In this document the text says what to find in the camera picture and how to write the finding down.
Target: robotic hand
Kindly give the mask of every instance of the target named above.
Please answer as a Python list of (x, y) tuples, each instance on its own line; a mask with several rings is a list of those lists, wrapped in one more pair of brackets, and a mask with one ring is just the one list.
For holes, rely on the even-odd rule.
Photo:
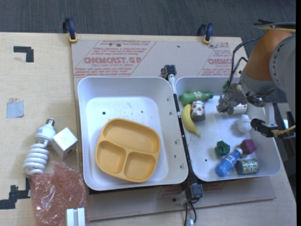
[[(231, 84), (231, 76), (220, 96), (216, 107), (218, 112), (233, 111), (233, 107), (251, 103), (256, 107), (265, 106), (263, 98), (276, 88), (285, 92), (291, 113), (296, 120), (295, 111), (295, 72), (296, 72), (296, 34), (285, 30), (268, 30), (256, 43), (243, 69), (239, 83)], [(274, 124), (266, 124), (253, 119), (251, 126), (266, 137), (274, 136)]]

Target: yellow wire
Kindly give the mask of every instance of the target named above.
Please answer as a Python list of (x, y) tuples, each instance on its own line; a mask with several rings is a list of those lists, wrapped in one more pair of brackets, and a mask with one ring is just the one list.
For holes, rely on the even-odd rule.
[(295, 129), (296, 128), (296, 125), (293, 125), (291, 126), (290, 128), (288, 129), (285, 129), (285, 130), (272, 130), (272, 133), (274, 134), (274, 136), (278, 136), (278, 135), (282, 135), (292, 129)]
[(266, 30), (279, 30), (279, 31), (288, 31), (288, 32), (296, 32), (295, 29), (291, 29), (291, 28), (272, 28), (270, 26), (266, 26), (266, 27), (257, 27), (260, 29), (266, 29)]

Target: white tray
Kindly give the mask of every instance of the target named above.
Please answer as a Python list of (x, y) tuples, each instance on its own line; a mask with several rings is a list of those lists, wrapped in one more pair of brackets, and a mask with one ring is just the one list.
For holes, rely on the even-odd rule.
[[(200, 136), (184, 128), (194, 174), (199, 179), (208, 182), (277, 174), (280, 170), (281, 160), (275, 139), (267, 138), (254, 130), (245, 134), (241, 133), (236, 123), (241, 114), (228, 115), (228, 113), (217, 111), (216, 106), (222, 92), (222, 86), (226, 81), (227, 78), (224, 77), (182, 77), (176, 81), (175, 87), (178, 98), (182, 93), (198, 90), (211, 91), (214, 94), (212, 99), (205, 102), (205, 120), (195, 123)], [(180, 100), (179, 107), (182, 111), (183, 105)], [(266, 114), (262, 107), (258, 108), (248, 103), (246, 114), (251, 120), (258, 118), (266, 121)], [(250, 155), (243, 154), (239, 159), (256, 158), (259, 171), (256, 174), (238, 175), (234, 168), (225, 177), (218, 176), (214, 169), (222, 157), (216, 155), (214, 151), (217, 142), (222, 140), (229, 144), (230, 152), (233, 152), (244, 139), (252, 139), (257, 149)]]
[[(188, 175), (181, 131), (169, 83), (160, 77), (86, 77), (78, 84), (79, 114), (86, 184), (105, 191), (179, 184)], [(95, 148), (104, 124), (114, 118), (154, 129), (161, 138), (157, 168), (150, 179), (133, 183), (101, 171)]]

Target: blue bottle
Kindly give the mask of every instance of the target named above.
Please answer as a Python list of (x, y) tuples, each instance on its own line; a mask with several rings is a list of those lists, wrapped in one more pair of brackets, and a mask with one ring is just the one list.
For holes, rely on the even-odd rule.
[(237, 148), (233, 153), (226, 155), (220, 164), (215, 168), (215, 172), (218, 176), (224, 177), (235, 166), (238, 157), (243, 153), (243, 150)]

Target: green bottle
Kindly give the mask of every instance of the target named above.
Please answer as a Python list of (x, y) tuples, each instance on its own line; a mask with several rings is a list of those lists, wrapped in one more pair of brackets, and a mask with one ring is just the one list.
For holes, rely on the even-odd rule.
[(207, 100), (207, 99), (212, 99), (213, 98), (213, 93), (212, 92), (207, 92), (203, 93), (201, 91), (195, 91), (191, 93), (183, 93), (180, 95), (180, 101), (182, 105), (187, 105), (197, 99), (199, 100)]

